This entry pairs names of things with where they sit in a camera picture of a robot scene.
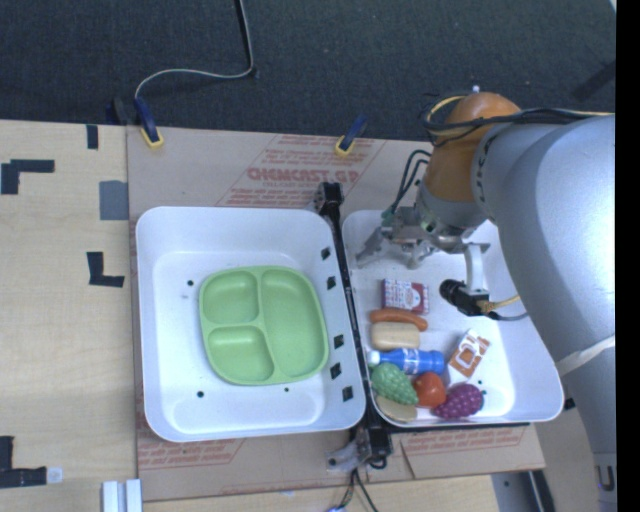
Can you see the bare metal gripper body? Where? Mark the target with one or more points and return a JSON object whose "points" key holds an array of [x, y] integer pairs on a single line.
{"points": [[411, 230]]}

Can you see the white plastic tray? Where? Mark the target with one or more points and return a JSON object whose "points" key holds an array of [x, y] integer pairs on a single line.
{"points": [[170, 325], [515, 370]]}

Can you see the orange and white packet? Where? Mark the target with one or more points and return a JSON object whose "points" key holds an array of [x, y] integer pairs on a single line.
{"points": [[467, 356]]}

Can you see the purple grapes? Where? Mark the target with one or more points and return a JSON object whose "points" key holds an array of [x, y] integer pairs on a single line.
{"points": [[460, 401]]}

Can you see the black cylinder on white bracket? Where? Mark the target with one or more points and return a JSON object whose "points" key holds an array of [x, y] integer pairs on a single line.
{"points": [[467, 296]]}

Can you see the green grapes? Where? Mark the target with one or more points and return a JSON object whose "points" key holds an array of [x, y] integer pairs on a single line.
{"points": [[392, 382]]}

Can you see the orange sausage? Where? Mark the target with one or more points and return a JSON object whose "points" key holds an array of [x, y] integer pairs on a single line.
{"points": [[397, 316]]}

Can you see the thin black and white rod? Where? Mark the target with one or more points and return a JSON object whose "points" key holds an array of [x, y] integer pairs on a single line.
{"points": [[345, 280]]}

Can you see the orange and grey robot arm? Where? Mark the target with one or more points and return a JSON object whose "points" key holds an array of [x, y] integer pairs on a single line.
{"points": [[545, 210]]}

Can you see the tan biscuit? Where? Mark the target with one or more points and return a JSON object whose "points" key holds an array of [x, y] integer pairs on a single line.
{"points": [[397, 411]]}

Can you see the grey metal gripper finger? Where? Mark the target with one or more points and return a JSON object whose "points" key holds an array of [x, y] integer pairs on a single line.
{"points": [[371, 248], [416, 256]]}

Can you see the brown cardboard board red print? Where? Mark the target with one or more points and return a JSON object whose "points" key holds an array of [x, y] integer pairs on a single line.
{"points": [[210, 165]]}

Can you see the red and white carton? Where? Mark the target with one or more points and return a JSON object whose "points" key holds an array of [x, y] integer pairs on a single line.
{"points": [[404, 296]]}

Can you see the red orange pepper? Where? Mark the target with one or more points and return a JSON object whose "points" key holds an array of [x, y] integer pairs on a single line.
{"points": [[430, 390]]}

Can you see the beige bread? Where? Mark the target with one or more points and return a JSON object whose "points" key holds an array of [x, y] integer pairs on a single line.
{"points": [[394, 336]]}

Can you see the blue bottle white cap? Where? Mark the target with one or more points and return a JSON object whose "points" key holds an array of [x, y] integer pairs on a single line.
{"points": [[415, 360]]}

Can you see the green divided plate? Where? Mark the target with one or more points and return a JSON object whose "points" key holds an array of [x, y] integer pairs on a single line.
{"points": [[292, 325]]}

